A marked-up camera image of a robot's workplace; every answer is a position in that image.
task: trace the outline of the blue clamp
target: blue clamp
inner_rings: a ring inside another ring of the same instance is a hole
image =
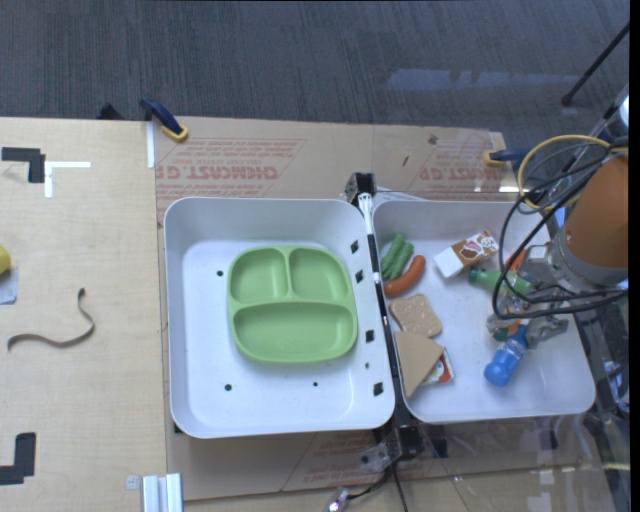
[[[162,132],[171,137],[176,142],[182,142],[189,135],[187,127],[176,121],[171,112],[169,112],[162,103],[143,97],[140,100],[140,106],[152,116],[155,116],[162,123]]]

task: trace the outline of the green toy vegetable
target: green toy vegetable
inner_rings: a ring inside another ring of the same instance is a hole
[[[382,272],[383,277],[384,277],[384,274],[388,272],[389,268],[391,268],[391,265],[393,264],[393,260],[395,259],[396,255],[400,251],[402,244],[404,244],[404,240],[405,240],[405,236],[402,233],[398,233],[394,237],[393,242],[391,242],[391,247],[389,248],[389,251],[380,261],[380,271]]]
[[[386,277],[387,280],[391,281],[402,274],[402,270],[407,264],[407,261],[409,261],[411,254],[413,254],[413,245],[409,242],[403,243],[400,251],[398,251],[398,255],[393,260],[393,264],[389,268],[388,277]]]

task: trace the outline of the cardboard sheet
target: cardboard sheet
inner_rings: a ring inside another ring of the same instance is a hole
[[[155,125],[155,171],[160,275],[164,280],[164,212],[187,196],[336,198],[355,172],[373,172],[378,187],[417,197],[506,199],[515,179],[510,166],[486,167],[486,150],[504,148],[500,134],[438,127],[336,125],[287,121],[181,117],[189,138],[170,140]],[[164,282],[161,291],[164,294]],[[199,440],[176,431],[168,402],[166,304],[163,296],[165,415],[169,472],[183,475],[186,500],[371,483],[359,452],[374,444],[369,431]],[[457,426],[459,456],[431,454],[407,464],[404,479],[533,467],[540,446],[519,446],[523,420],[502,457],[471,454],[484,425]],[[575,446],[554,454],[574,460]]]

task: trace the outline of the toy bread slice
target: toy bread slice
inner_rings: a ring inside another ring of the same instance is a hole
[[[444,347],[412,332],[399,331],[394,333],[394,338],[404,394],[409,398],[438,362]]]
[[[431,338],[442,331],[442,323],[429,304],[427,297],[418,293],[411,297],[395,299],[389,311],[403,331]]]

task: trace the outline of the white plastic container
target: white plastic container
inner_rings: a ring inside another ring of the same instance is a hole
[[[378,249],[384,254],[401,231],[414,244],[414,254],[427,258],[418,285],[407,295],[422,293],[442,322],[434,341],[446,347],[455,372],[451,381],[421,386],[406,400],[414,416],[428,423],[456,423],[528,416],[579,414],[595,400],[595,385],[580,335],[571,316],[567,331],[527,350],[509,384],[498,388],[483,375],[499,343],[485,328],[491,294],[468,282],[463,272],[444,278],[432,257],[452,243],[483,229],[496,238],[508,202],[387,201],[373,215]],[[504,240],[509,256],[539,222],[539,215],[515,215]],[[545,233],[534,238],[544,243]],[[483,268],[498,268],[497,256]],[[393,330],[399,327],[391,318]]]
[[[466,273],[445,279],[431,258],[488,229],[498,236],[508,202],[387,201],[373,215],[379,255],[398,232],[427,258],[420,283],[442,324],[455,378],[419,388],[405,400],[427,423],[576,414],[595,386],[573,320],[568,331],[528,351],[505,388],[483,377],[497,342],[487,333],[486,290]],[[537,223],[516,216],[506,254]],[[261,245],[304,244],[331,251],[351,276],[358,337],[344,356],[322,363],[270,364],[247,358],[230,334],[226,275],[234,257]],[[340,200],[193,197],[165,216],[173,419],[199,438],[371,429],[393,414],[395,397],[364,219]],[[392,318],[392,330],[398,330]]]
[[[322,247],[344,264],[358,317],[347,354],[274,364],[237,348],[227,271],[242,251],[273,244]],[[181,430],[199,438],[358,430],[391,417],[389,359],[356,208],[339,200],[185,198],[167,210],[165,246],[170,402]]]

